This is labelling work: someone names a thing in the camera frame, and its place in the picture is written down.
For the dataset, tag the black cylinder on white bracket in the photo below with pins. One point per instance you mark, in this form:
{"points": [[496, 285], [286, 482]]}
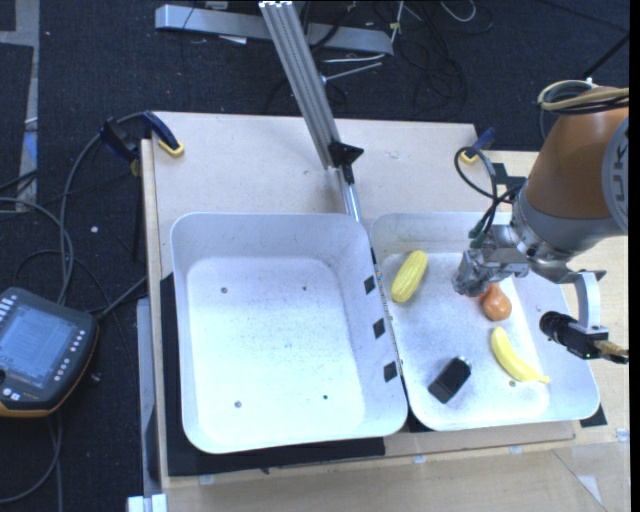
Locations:
{"points": [[575, 336]]}

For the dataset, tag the yellow corn cob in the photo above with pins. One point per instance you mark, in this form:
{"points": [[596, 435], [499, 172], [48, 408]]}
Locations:
{"points": [[410, 276]]}

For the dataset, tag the white plastic tray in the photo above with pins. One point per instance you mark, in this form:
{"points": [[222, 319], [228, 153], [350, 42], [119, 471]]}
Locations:
{"points": [[280, 340], [450, 335]]}

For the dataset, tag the orange pear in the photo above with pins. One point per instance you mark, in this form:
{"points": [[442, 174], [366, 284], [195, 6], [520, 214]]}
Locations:
{"points": [[496, 305]]}

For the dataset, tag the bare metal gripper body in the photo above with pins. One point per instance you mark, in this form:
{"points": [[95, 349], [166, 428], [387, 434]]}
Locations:
{"points": [[500, 257]]}

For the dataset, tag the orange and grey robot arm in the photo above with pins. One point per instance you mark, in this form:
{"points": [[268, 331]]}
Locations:
{"points": [[570, 165]]}

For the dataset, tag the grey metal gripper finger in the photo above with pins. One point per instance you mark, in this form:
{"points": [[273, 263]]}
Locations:
{"points": [[461, 282], [482, 283]]}

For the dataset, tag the yellow banana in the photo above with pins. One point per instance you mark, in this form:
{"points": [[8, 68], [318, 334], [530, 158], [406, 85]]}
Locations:
{"points": [[511, 356]]}

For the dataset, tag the black box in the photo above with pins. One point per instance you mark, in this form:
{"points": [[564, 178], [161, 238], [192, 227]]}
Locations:
{"points": [[450, 380]]}

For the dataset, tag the pale wood board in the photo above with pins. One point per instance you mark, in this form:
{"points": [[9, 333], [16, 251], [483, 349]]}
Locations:
{"points": [[250, 170]]}

